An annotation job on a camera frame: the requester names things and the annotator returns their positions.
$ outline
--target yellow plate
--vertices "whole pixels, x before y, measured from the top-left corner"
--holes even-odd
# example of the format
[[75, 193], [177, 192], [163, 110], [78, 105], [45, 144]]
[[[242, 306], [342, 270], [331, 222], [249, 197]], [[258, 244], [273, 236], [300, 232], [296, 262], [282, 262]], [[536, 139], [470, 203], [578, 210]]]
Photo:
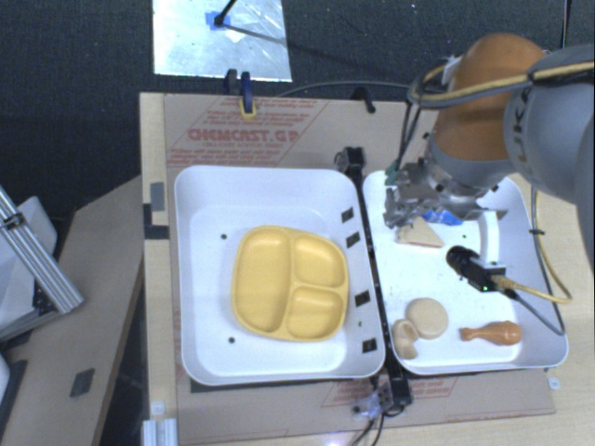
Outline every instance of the yellow plate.
[[326, 238], [263, 226], [242, 239], [231, 303], [246, 329], [283, 340], [325, 340], [343, 325], [348, 300], [347, 261]]

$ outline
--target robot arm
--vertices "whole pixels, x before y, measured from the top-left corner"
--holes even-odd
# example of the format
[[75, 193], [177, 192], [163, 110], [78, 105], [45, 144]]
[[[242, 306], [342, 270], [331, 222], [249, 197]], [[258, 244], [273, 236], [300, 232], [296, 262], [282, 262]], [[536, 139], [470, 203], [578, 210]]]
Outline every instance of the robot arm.
[[[414, 85], [412, 102], [441, 110], [424, 157], [395, 167], [387, 225], [401, 227], [416, 216], [452, 224], [474, 219], [481, 213], [476, 200], [520, 172], [535, 188], [577, 206], [593, 267], [592, 61], [593, 45], [546, 56], [524, 38], [497, 33], [461, 59], [448, 86], [454, 103], [448, 93], [427, 102]], [[565, 70], [573, 66], [580, 71]], [[507, 84], [495, 90], [494, 81]]]

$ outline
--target brown toy drumstick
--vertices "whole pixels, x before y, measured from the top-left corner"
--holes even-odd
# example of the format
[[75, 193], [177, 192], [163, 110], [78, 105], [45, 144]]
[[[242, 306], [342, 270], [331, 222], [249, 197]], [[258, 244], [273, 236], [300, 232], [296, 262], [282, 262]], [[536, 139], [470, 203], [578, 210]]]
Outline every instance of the brown toy drumstick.
[[484, 338], [500, 346], [512, 346], [521, 342], [522, 332], [518, 324], [511, 321], [493, 322], [480, 329], [460, 330], [462, 340]]

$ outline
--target metal plate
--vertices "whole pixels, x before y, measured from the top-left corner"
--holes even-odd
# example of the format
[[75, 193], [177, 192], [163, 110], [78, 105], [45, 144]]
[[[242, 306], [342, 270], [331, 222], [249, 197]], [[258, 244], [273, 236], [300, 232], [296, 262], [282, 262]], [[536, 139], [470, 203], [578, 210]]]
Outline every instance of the metal plate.
[[291, 82], [281, 0], [238, 0], [225, 28], [212, 19], [229, 0], [153, 0], [156, 74]]

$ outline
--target connector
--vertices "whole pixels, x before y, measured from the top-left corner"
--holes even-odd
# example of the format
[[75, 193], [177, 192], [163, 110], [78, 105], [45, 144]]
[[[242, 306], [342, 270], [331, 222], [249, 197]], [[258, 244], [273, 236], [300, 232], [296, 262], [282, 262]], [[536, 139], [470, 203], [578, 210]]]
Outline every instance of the connector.
[[446, 262], [478, 291], [482, 293], [501, 291], [492, 281], [492, 276], [506, 274], [506, 268], [483, 266], [480, 264], [480, 256], [474, 251], [463, 246], [453, 246], [446, 254]]

